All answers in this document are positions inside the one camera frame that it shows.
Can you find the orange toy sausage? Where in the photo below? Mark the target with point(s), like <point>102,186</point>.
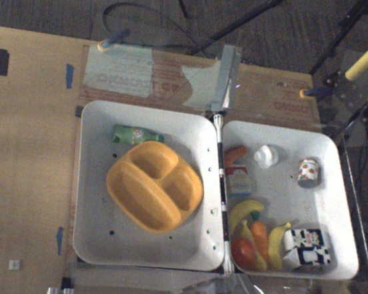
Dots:
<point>235,154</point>

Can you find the green plastic bottle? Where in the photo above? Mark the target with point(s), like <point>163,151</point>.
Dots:
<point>128,135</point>

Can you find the orange divided plate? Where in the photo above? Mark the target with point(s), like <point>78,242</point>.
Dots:
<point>141,188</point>

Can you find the red and white carton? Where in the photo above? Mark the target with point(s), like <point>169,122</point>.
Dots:
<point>238,182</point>

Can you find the orange carrot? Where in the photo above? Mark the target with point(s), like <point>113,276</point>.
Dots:
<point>259,237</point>

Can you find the red toy tomato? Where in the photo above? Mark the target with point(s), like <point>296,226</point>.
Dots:
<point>242,251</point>

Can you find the white can with red print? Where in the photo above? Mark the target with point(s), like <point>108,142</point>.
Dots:
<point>308,173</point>

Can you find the white plastic tray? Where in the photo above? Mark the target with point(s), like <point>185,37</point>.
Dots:
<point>330,209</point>
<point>91,238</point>

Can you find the black and white milk carton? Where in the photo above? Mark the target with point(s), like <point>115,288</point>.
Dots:
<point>308,248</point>

